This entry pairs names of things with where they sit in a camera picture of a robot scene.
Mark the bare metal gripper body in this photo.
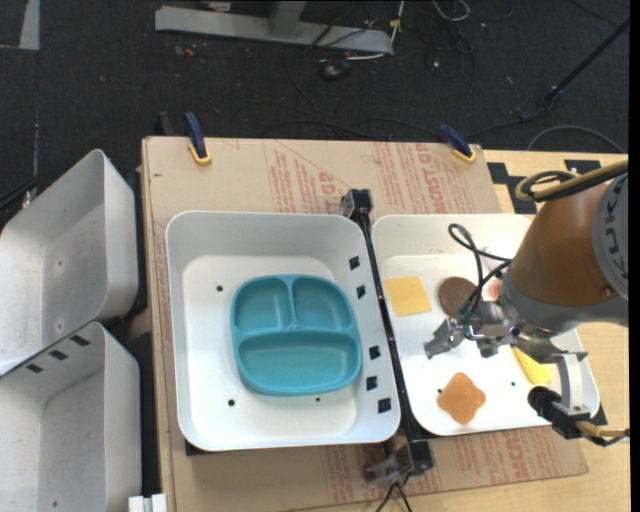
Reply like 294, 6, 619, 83
453, 298, 522, 347

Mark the brown round patty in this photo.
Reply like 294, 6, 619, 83
438, 276, 479, 319

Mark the white plastic tray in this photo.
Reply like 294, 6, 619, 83
165, 209, 402, 453
370, 213, 601, 437

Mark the yellow flat wedge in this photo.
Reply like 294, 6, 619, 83
513, 346, 555, 386

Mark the yellow square cheese slice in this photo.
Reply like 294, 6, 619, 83
383, 275, 433, 318

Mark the orange wavy flat shape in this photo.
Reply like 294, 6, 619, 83
437, 371, 487, 426

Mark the blue divided plate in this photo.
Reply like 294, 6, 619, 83
230, 274, 363, 397

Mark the brown cardboard board red print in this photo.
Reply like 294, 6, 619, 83
141, 136, 590, 512

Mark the black cylinder on white bracket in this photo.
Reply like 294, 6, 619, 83
527, 351, 594, 439

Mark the black block with thin wires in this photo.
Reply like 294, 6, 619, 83
363, 438, 435, 485
340, 188, 375, 219

